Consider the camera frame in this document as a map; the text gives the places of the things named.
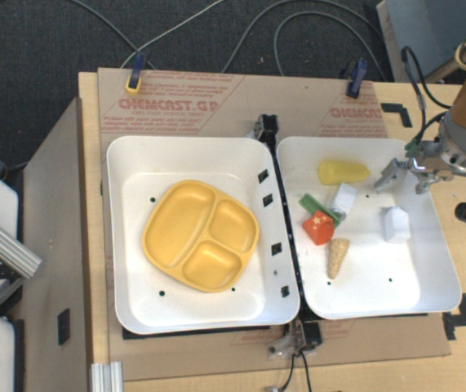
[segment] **tan toy bread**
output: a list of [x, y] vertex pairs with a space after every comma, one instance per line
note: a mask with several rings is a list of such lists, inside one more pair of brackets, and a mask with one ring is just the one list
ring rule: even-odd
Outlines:
[[350, 242], [346, 238], [333, 238], [327, 244], [329, 278], [335, 278], [340, 271], [341, 263], [347, 254]]

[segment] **yellow divided plate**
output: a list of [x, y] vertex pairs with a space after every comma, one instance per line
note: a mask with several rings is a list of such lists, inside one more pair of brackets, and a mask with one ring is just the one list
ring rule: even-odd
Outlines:
[[260, 228], [252, 212], [224, 192], [196, 180], [173, 185], [142, 234], [145, 255], [161, 271], [204, 292], [234, 285], [256, 248]]

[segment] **blue clamp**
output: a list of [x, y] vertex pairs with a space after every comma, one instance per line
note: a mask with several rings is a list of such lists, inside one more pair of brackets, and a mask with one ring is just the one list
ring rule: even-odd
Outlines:
[[347, 86], [345, 94], [353, 99], [357, 99], [360, 96], [360, 87], [362, 86], [363, 78], [367, 71], [367, 62], [360, 58], [354, 66], [351, 73], [352, 81]]
[[142, 85], [142, 78], [140, 78], [140, 72], [144, 68], [145, 65], [145, 52], [137, 51], [136, 58], [135, 58], [135, 65], [133, 65], [133, 70], [131, 71], [131, 75], [127, 78], [126, 82], [126, 92], [130, 94], [137, 94], [140, 90], [140, 86]]

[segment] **white cube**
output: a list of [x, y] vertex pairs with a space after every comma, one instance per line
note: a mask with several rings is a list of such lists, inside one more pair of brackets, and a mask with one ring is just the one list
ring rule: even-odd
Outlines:
[[353, 207], [354, 201], [356, 200], [357, 190], [351, 185], [342, 183], [332, 199], [331, 210], [338, 212], [344, 218], [350, 213]]
[[385, 241], [403, 244], [411, 238], [409, 215], [399, 206], [390, 207], [384, 217]]

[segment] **black hole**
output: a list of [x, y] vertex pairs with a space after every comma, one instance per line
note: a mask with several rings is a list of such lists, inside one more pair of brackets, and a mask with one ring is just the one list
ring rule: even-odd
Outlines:
[[59, 331], [59, 345], [63, 345], [70, 336], [69, 331], [69, 308], [63, 310], [57, 316], [57, 327]]
[[267, 196], [264, 197], [264, 207], [270, 205], [273, 202], [273, 196], [271, 194], [268, 194]]
[[273, 244], [271, 246], [271, 253], [276, 256], [279, 252], [282, 252], [282, 243]]
[[269, 172], [267, 170], [263, 170], [259, 175], [258, 175], [258, 182], [261, 183], [264, 181], [267, 177], [269, 177]]

